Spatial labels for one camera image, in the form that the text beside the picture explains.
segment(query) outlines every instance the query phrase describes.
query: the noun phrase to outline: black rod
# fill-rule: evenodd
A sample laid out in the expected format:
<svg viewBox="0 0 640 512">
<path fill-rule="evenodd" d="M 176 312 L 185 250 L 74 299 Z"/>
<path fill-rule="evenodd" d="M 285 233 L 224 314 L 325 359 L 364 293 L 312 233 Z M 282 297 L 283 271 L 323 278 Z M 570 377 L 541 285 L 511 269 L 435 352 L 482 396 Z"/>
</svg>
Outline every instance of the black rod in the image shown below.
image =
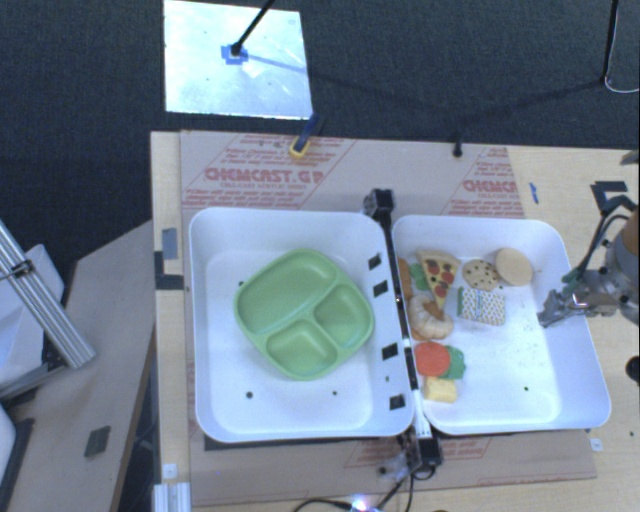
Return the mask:
<svg viewBox="0 0 640 512">
<path fill-rule="evenodd" d="M 607 48 L 604 53 L 604 66 L 600 81 L 604 83 L 609 74 L 609 62 L 611 61 L 611 51 L 613 50 L 613 39 L 616 35 L 616 24 L 618 19 L 618 0 L 611 0 L 611 14 L 609 15 L 609 33 L 607 35 Z"/>
<path fill-rule="evenodd" d="M 264 4 L 262 9 L 260 9 L 260 12 L 258 13 L 258 15 L 251 22 L 251 25 L 249 25 L 247 30 L 244 31 L 244 34 L 242 34 L 242 36 L 240 37 L 240 39 L 238 39 L 238 41 L 236 41 L 231 45 L 231 55 L 233 55 L 234 57 L 237 57 L 238 55 L 240 55 L 240 51 L 242 50 L 242 45 L 247 40 L 247 38 L 251 35 L 251 32 L 253 32 L 253 29 L 258 26 L 258 23 L 260 23 L 260 20 L 262 19 L 262 17 L 265 14 L 267 14 L 267 11 L 275 3 L 275 1 L 276 0 L 267 0 L 267 2 Z"/>
</svg>

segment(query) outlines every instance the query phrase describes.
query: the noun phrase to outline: toy pizza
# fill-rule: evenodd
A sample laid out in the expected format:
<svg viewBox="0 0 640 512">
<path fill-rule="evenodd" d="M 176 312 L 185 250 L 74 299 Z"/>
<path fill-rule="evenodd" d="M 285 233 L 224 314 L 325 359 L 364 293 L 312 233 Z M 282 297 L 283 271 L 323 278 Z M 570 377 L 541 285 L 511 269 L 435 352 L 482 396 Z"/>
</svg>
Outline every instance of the toy pizza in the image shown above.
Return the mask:
<svg viewBox="0 0 640 512">
<path fill-rule="evenodd" d="M 416 254 L 436 305 L 442 311 L 460 266 L 460 260 L 440 251 L 419 250 Z"/>
</svg>

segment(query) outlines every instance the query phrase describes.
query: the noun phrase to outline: robotic hand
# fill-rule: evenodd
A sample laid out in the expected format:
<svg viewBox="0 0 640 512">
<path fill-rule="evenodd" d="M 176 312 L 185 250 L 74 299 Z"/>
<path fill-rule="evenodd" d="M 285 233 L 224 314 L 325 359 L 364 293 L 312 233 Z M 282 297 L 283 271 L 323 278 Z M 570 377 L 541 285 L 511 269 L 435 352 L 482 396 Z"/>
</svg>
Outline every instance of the robotic hand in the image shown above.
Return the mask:
<svg viewBox="0 0 640 512">
<path fill-rule="evenodd" d="M 622 159 L 622 164 L 638 162 L 638 151 Z M 633 212 L 630 217 L 612 215 L 619 207 Z M 626 220 L 613 242 L 604 238 L 607 229 L 619 219 Z M 606 247 L 604 265 L 587 270 L 598 245 Z M 601 208 L 601 219 L 591 246 L 580 264 L 562 278 L 562 291 L 551 290 L 538 313 L 538 321 L 548 327 L 567 317 L 612 316 L 617 310 L 638 325 L 638 208 L 626 196 L 617 196 Z M 627 365 L 629 376 L 638 381 L 638 358 Z"/>
</svg>

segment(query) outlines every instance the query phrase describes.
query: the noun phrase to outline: yellow cheese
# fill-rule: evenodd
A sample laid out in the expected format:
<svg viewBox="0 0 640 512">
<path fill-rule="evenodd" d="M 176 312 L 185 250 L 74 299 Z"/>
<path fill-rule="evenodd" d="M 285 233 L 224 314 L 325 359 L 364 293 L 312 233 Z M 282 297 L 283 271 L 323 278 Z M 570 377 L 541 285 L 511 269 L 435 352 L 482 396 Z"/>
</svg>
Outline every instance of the yellow cheese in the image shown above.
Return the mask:
<svg viewBox="0 0 640 512">
<path fill-rule="evenodd" d="M 423 391 L 425 400 L 435 400 L 436 402 L 452 404 L 458 398 L 456 384 L 449 379 L 427 377 L 424 381 Z"/>
</svg>

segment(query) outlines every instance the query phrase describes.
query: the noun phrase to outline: black carpet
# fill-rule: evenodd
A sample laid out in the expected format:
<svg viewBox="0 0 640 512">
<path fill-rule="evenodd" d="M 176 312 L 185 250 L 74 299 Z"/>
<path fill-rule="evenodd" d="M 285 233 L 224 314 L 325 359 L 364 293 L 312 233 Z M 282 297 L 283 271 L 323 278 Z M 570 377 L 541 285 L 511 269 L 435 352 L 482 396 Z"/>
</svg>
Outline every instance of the black carpet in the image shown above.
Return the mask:
<svg viewBox="0 0 640 512">
<path fill-rule="evenodd" d="M 620 3 L 611 68 L 620 88 L 638 83 L 639 4 Z M 638 145 L 638 95 L 599 83 L 606 0 L 275 7 L 301 13 L 323 135 Z M 0 3 L 0 218 L 25 249 L 44 243 L 63 274 L 150 218 L 151 131 L 301 129 L 166 113 L 162 22 L 159 0 Z"/>
</svg>

